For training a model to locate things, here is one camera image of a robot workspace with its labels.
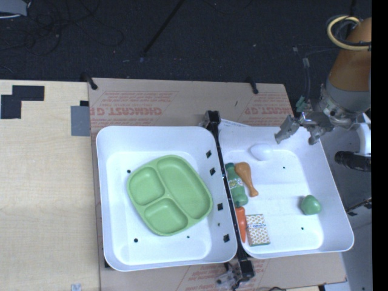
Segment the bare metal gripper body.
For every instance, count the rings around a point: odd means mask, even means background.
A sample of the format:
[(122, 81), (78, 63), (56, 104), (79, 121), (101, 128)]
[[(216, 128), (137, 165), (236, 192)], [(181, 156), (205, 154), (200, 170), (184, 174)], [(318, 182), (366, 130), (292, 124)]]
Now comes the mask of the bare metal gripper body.
[(325, 102), (312, 102), (307, 104), (301, 112), (298, 121), (305, 128), (317, 127), (331, 131), (335, 127), (349, 130), (358, 123), (359, 113), (349, 112), (336, 105)]

